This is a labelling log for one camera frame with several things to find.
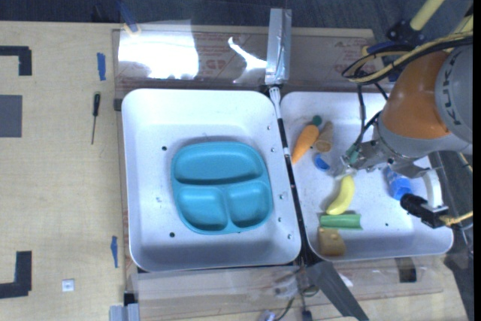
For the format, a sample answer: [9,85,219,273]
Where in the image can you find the small blue cup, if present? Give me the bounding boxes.
[314,153,332,171]

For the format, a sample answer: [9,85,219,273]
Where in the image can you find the black screwdriver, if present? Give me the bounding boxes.
[90,91,102,146]

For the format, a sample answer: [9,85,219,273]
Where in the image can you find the orange carrot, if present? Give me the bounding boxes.
[290,115,324,165]

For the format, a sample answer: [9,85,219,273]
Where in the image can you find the yellow banana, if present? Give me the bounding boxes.
[325,174,356,217]

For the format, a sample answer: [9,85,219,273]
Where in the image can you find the black cylinder on white bracket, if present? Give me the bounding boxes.
[399,165,450,230]

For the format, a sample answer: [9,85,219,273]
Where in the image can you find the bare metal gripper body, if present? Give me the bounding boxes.
[342,138,396,172]

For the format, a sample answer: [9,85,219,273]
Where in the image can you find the blue plastic bottle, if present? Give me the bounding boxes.
[383,165,413,201]

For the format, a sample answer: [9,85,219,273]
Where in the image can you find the tan bread piece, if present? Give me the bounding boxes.
[313,120,334,153]

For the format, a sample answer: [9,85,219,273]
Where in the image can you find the white plastic tray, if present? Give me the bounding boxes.
[120,87,303,273]
[279,90,455,263]

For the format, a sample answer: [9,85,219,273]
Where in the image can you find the blue divided plate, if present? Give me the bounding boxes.
[170,141,274,236]

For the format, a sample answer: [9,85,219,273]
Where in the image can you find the green celery stick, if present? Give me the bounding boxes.
[319,212,364,231]

